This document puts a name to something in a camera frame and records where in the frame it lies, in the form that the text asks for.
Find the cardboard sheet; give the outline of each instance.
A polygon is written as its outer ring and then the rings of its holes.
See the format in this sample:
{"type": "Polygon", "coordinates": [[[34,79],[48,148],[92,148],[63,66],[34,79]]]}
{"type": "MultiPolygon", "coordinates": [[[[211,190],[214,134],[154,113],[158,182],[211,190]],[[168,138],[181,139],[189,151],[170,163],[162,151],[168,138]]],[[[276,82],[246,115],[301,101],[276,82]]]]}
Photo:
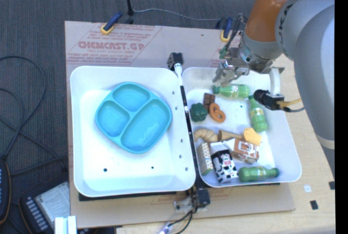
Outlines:
{"type": "MultiPolygon", "coordinates": [[[[107,36],[103,23],[65,22],[67,114],[69,130],[71,215],[78,228],[168,221],[182,217],[173,202],[185,199],[184,192],[122,199],[79,201],[73,183],[73,142],[71,119],[71,72],[83,65],[165,67],[170,53],[183,53],[183,69],[217,67],[219,50],[225,45],[220,31],[177,27],[116,24],[107,36]]],[[[287,183],[209,188],[211,203],[196,218],[294,210],[287,183]]]]}

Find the white tray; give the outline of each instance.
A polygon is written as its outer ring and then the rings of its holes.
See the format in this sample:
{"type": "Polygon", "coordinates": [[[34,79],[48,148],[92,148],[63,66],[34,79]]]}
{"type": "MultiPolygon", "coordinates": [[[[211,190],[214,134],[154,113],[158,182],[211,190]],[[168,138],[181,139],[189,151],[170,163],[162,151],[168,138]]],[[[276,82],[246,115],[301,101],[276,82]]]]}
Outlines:
{"type": "MultiPolygon", "coordinates": [[[[212,80],[215,77],[215,68],[190,67],[183,72],[183,84],[185,87],[188,107],[194,103],[203,103],[204,93],[212,94],[212,80]]],[[[260,75],[256,72],[250,72],[248,76],[241,76],[236,84],[246,84],[250,87],[251,94],[257,89],[270,90],[270,76],[260,75]]],[[[209,115],[202,122],[191,121],[192,131],[198,128],[208,128],[218,133],[219,130],[242,134],[245,127],[251,127],[251,120],[248,114],[247,99],[231,99],[217,94],[215,102],[226,114],[226,120],[223,123],[214,121],[209,115]]],[[[211,171],[202,177],[203,181],[215,188],[233,187],[250,184],[266,184],[293,182],[299,179],[302,173],[301,163],[297,154],[294,141],[285,117],[281,110],[268,110],[263,108],[268,130],[262,132],[262,143],[259,147],[260,158],[256,163],[249,164],[238,159],[234,159],[237,170],[241,167],[265,166],[266,168],[277,167],[280,175],[277,178],[269,178],[258,182],[241,182],[234,178],[230,182],[219,183],[215,171],[211,171]]],[[[203,142],[201,138],[195,141],[197,147],[203,142]]]]}
{"type": "Polygon", "coordinates": [[[82,66],[71,73],[74,183],[88,197],[174,192],[195,181],[178,78],[163,68],[82,66]],[[129,153],[97,127],[95,113],[120,83],[135,82],[158,95],[172,111],[166,133],[148,152],[129,153]]]}

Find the dark gray background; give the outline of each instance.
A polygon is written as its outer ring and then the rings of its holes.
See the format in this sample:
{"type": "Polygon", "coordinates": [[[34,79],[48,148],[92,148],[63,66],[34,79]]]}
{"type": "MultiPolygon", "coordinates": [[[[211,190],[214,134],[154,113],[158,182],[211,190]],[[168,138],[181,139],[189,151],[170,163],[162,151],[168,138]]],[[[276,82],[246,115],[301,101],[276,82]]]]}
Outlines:
{"type": "MultiPolygon", "coordinates": [[[[248,17],[254,0],[131,0],[136,10],[158,8],[197,19],[219,19],[243,13],[248,17]]],[[[127,19],[126,0],[0,0],[0,57],[17,55],[39,64],[46,76],[47,90],[41,105],[23,126],[22,132],[44,144],[58,156],[67,155],[67,111],[65,79],[64,21],[105,22],[118,10],[127,19]]],[[[160,11],[134,15],[134,24],[189,28],[215,27],[215,21],[194,21],[160,11]]],[[[23,102],[28,115],[38,102],[42,78],[32,64],[21,59],[0,61],[0,88],[14,92],[23,102]]],[[[13,125],[20,112],[13,97],[0,91],[0,116],[13,125]]],[[[0,122],[0,152],[14,135],[0,122]]],[[[330,161],[334,173],[333,154],[330,161]]],[[[19,135],[8,156],[12,173],[52,159],[52,155],[19,135]]],[[[12,202],[17,203],[25,190],[50,180],[61,172],[58,162],[44,165],[12,178],[12,202]]],[[[24,233],[18,207],[13,204],[9,217],[24,233]]],[[[18,233],[9,221],[0,233],[18,233]]]]}

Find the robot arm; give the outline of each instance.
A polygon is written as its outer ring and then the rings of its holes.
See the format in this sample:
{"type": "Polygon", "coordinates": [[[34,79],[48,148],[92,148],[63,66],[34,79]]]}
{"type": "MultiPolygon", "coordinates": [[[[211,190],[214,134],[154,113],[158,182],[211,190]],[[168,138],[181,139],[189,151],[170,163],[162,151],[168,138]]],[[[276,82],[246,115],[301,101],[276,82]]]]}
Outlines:
{"type": "Polygon", "coordinates": [[[239,47],[228,49],[214,82],[249,70],[270,73],[282,53],[294,62],[318,141],[334,149],[334,0],[256,0],[239,47]]]}

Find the black device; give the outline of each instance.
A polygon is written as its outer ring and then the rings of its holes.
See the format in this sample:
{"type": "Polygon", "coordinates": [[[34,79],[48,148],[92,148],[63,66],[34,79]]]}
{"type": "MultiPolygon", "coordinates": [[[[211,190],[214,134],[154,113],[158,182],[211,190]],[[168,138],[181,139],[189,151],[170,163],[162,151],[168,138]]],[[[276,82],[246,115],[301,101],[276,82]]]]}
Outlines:
{"type": "Polygon", "coordinates": [[[0,225],[7,218],[10,208],[11,183],[10,172],[7,164],[0,159],[0,225]]]}
{"type": "MultiPolygon", "coordinates": [[[[54,234],[54,218],[70,215],[69,174],[24,192],[19,199],[22,218],[31,234],[54,234]]],[[[96,233],[97,229],[77,230],[78,234],[96,233]]]]}

